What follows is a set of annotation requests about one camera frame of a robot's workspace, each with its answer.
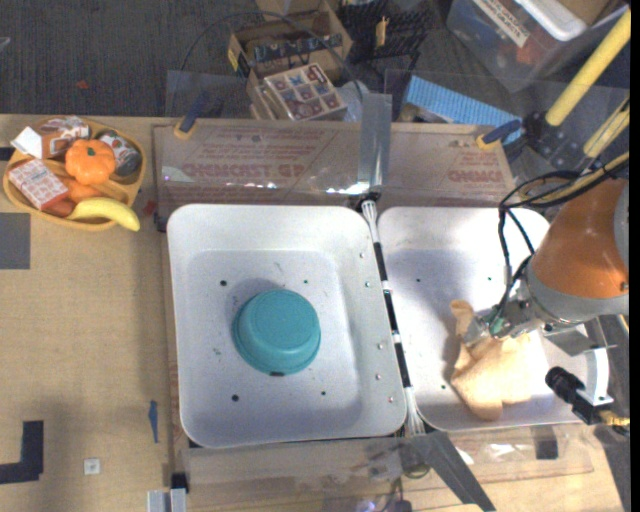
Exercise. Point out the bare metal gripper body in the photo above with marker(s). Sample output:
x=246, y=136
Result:
x=515, y=320

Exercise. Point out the pale yellow cloth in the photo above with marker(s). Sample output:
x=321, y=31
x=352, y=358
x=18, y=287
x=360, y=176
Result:
x=492, y=380

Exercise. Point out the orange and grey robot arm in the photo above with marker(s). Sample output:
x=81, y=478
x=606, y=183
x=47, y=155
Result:
x=580, y=245

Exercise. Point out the white plastic tray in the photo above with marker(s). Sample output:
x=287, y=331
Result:
x=280, y=235
x=435, y=250

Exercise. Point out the teal bowl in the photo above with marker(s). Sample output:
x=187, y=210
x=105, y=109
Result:
x=276, y=331

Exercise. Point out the orange divided plate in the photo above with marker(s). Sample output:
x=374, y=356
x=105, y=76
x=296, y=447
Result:
x=122, y=189

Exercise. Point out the yellow banana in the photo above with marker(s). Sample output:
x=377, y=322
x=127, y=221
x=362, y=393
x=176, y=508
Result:
x=107, y=209

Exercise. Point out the small red and white can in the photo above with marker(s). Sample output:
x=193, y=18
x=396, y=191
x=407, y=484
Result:
x=122, y=150

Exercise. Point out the orange carrot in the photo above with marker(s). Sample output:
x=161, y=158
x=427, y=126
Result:
x=80, y=192

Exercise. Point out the orange pumpkin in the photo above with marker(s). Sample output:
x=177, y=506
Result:
x=90, y=161

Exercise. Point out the red and white carton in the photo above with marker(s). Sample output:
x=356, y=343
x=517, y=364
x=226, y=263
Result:
x=37, y=184

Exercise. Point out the white and brown carton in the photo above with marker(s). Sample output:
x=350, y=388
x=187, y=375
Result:
x=50, y=137

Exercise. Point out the black cylinder on white bracket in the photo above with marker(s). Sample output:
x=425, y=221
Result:
x=575, y=392

